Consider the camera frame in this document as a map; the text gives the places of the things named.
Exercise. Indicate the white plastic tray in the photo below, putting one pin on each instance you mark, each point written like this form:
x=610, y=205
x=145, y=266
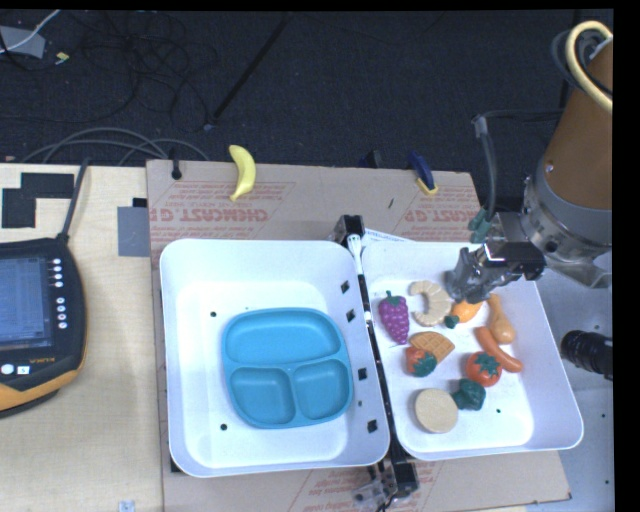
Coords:
x=200, y=280
x=530, y=400

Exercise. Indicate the brown cardboard board red print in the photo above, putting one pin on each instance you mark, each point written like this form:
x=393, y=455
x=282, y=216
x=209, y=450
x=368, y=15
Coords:
x=300, y=210

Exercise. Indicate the white printed paper label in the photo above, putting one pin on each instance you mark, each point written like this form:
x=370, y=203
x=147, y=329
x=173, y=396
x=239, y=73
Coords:
x=387, y=235

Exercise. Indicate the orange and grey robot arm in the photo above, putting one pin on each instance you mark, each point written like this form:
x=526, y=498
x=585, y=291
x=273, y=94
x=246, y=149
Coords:
x=580, y=145

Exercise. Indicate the thin black and white rod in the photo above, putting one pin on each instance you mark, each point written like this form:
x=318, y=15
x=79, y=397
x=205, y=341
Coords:
x=372, y=330

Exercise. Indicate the orange fruit with green leaf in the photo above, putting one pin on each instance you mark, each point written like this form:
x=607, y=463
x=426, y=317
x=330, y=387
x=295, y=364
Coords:
x=466, y=311

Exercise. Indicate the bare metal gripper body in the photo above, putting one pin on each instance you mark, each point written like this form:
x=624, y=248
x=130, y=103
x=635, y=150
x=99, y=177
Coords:
x=517, y=260

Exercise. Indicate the tan chicken drumstick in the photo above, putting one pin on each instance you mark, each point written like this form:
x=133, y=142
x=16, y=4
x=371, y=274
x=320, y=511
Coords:
x=501, y=324

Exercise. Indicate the red strawberry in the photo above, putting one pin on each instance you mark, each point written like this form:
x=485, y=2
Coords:
x=419, y=362

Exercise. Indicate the yellow waffle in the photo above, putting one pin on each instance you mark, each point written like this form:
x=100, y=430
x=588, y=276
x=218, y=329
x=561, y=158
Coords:
x=433, y=344

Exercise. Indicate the beige round biscuit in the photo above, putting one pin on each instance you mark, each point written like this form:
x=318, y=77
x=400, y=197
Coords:
x=436, y=411

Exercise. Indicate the red tomato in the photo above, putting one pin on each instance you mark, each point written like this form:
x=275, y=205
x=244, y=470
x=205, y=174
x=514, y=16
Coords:
x=483, y=369

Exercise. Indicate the green broccoli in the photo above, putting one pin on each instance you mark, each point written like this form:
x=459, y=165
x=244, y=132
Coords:
x=470, y=395

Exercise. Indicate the blue divided plate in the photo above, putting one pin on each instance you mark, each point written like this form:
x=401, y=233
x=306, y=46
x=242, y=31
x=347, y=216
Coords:
x=286, y=367

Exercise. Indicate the beige croissant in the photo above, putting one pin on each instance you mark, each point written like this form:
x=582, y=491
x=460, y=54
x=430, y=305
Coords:
x=434, y=305

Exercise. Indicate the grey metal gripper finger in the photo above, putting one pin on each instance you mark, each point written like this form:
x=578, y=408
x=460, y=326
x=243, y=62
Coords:
x=482, y=290
x=460, y=277

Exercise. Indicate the purple grapes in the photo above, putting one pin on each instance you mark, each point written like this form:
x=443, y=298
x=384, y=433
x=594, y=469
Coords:
x=395, y=317

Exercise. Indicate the yellow banana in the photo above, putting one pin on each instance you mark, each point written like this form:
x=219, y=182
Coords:
x=243, y=172

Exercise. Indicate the black cylinder on white bracket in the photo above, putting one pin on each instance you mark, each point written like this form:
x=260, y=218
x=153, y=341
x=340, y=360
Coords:
x=587, y=352

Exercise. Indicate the orange sausage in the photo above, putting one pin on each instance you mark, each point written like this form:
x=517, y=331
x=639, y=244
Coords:
x=497, y=348

